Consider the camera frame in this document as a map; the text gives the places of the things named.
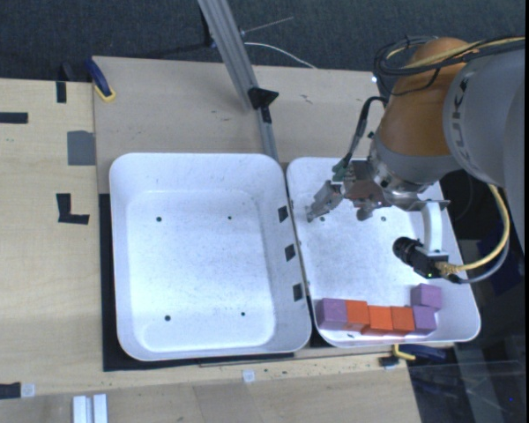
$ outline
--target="hole in tray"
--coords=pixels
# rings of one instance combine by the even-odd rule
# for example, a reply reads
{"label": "hole in tray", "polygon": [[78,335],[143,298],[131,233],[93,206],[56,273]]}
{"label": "hole in tray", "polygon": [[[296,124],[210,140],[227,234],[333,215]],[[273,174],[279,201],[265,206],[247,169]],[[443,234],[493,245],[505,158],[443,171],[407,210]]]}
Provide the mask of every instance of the hole in tray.
{"label": "hole in tray", "polygon": [[279,221],[282,222],[288,217],[288,208],[284,205],[279,208]]}
{"label": "hole in tray", "polygon": [[294,293],[294,301],[299,301],[303,298],[303,287],[302,284],[296,284],[292,287],[292,292]]}
{"label": "hole in tray", "polygon": [[286,255],[286,261],[289,262],[292,260],[296,255],[296,249],[294,247],[294,244],[291,244],[290,246],[287,246],[284,249],[284,254]]}

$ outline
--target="orange block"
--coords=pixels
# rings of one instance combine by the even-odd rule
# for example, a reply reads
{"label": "orange block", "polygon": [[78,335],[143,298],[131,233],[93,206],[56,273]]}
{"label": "orange block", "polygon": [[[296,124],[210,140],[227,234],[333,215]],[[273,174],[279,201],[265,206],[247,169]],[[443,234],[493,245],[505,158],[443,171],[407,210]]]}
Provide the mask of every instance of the orange block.
{"label": "orange block", "polygon": [[393,329],[391,311],[386,306],[369,306],[370,325],[362,328],[363,335],[384,335]]}
{"label": "orange block", "polygon": [[370,324],[369,304],[366,301],[345,300],[346,325],[345,330],[362,330]]}
{"label": "orange block", "polygon": [[404,336],[415,330],[414,310],[411,307],[390,307],[394,329],[391,334]]}

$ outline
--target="block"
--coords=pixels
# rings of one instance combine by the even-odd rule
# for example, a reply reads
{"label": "block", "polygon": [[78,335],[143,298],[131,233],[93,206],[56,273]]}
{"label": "block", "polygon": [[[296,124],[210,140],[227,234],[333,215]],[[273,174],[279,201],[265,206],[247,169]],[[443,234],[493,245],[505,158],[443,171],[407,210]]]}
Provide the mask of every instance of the block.
{"label": "block", "polygon": [[410,291],[410,304],[412,306],[426,306],[439,310],[443,306],[441,288],[429,284],[419,284]]}
{"label": "block", "polygon": [[326,330],[343,330],[346,326],[345,300],[323,298],[316,304],[317,327]]}
{"label": "block", "polygon": [[345,300],[346,330],[361,331],[370,325],[369,304],[366,301]]}
{"label": "block", "polygon": [[427,306],[412,306],[414,311],[415,335],[428,335],[437,329],[436,310]]}
{"label": "block", "polygon": [[415,330],[414,311],[411,307],[390,306],[394,329],[392,335],[403,337]]}
{"label": "block", "polygon": [[363,335],[385,335],[390,333],[394,326],[391,322],[391,311],[386,306],[369,306],[370,324],[362,328]]}

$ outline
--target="empty white tray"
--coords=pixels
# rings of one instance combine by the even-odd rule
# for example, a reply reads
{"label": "empty white tray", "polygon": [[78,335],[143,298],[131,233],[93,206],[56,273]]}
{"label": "empty white tray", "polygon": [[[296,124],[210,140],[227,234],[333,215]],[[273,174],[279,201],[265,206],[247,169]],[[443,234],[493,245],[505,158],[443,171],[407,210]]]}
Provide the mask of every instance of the empty white tray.
{"label": "empty white tray", "polygon": [[[395,343],[460,342],[480,331],[481,318],[472,288],[442,278],[426,280],[401,262],[392,252],[400,236],[423,241],[423,219],[418,211],[396,207],[374,211],[372,218],[359,221],[353,204],[344,200],[323,218],[306,220],[306,205],[324,182],[333,175],[340,159],[300,158],[287,169],[287,185],[294,201],[294,224],[309,296],[315,306],[323,298],[366,301],[378,306],[407,306],[410,290],[420,283],[440,286],[443,308],[437,312],[437,329],[427,336],[367,336],[345,330],[318,330],[330,344],[338,347],[392,345]],[[443,199],[439,184],[421,198]],[[450,262],[462,263],[448,213],[443,212],[443,249]]]}
{"label": "empty white tray", "polygon": [[311,321],[280,165],[128,153],[109,172],[117,336],[139,360],[289,353]]}

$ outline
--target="purple cube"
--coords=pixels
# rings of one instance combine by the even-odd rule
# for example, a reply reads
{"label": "purple cube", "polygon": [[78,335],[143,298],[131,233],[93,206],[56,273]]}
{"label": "purple cube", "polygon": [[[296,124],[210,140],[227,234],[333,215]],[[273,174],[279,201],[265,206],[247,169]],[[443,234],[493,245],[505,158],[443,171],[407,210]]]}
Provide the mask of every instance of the purple cube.
{"label": "purple cube", "polygon": [[414,311],[414,335],[428,335],[437,329],[436,310],[426,306],[412,306]]}
{"label": "purple cube", "polygon": [[346,325],[345,300],[323,298],[316,304],[317,327],[326,330],[342,330]]}
{"label": "purple cube", "polygon": [[412,288],[410,300],[412,306],[432,307],[435,310],[439,310],[443,306],[441,288],[428,284],[419,284]]}

